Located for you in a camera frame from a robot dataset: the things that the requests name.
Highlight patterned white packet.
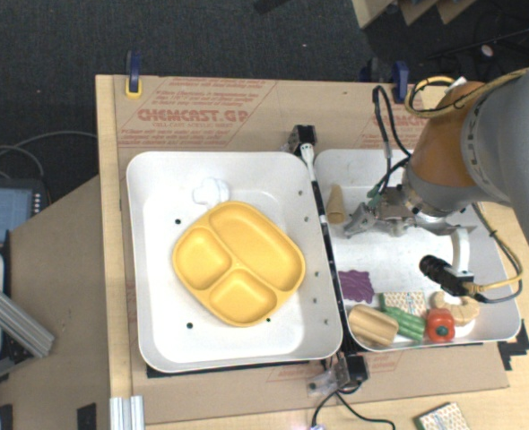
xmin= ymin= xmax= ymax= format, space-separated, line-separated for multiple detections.
xmin=383 ymin=290 xmax=428 ymax=318
xmin=413 ymin=401 xmax=474 ymax=430

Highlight white plastic tray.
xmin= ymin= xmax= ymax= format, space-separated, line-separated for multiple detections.
xmin=125 ymin=150 xmax=344 ymax=374
xmin=312 ymin=148 xmax=523 ymax=354

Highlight brown cardboard board red print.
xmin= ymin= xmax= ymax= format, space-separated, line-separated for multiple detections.
xmin=111 ymin=74 xmax=524 ymax=426

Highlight red pepper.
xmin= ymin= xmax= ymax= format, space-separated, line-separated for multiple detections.
xmin=425 ymin=307 xmax=456 ymax=344

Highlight purple grapes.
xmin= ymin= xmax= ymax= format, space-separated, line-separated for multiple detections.
xmin=337 ymin=270 xmax=376 ymax=305

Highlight yellow divided plate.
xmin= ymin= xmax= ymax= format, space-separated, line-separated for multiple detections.
xmin=171 ymin=200 xmax=308 ymax=329

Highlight black cylinder on white bracket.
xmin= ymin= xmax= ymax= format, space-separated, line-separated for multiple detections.
xmin=418 ymin=226 xmax=477 ymax=297

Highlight green beans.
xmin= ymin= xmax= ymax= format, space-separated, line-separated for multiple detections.
xmin=377 ymin=292 xmax=428 ymax=343

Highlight thin black and white rod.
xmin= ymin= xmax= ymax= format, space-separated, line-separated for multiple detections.
xmin=299 ymin=142 xmax=351 ymax=357

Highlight tan ice cream cone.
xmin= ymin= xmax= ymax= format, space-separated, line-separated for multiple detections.
xmin=325 ymin=184 xmax=347 ymax=225

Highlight white toy cauliflower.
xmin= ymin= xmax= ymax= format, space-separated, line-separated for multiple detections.
xmin=192 ymin=176 xmax=232 ymax=208

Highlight tan croissant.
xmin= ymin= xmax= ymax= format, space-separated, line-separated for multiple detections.
xmin=429 ymin=290 xmax=481 ymax=328

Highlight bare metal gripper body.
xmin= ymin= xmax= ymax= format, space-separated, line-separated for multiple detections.
xmin=371 ymin=187 xmax=477 ymax=238

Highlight black block with thin wires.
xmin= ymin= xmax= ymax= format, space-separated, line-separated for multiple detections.
xmin=286 ymin=124 xmax=317 ymax=157
xmin=334 ymin=354 xmax=371 ymax=385

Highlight tan bread loaf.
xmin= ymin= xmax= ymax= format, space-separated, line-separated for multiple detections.
xmin=347 ymin=304 xmax=401 ymax=348

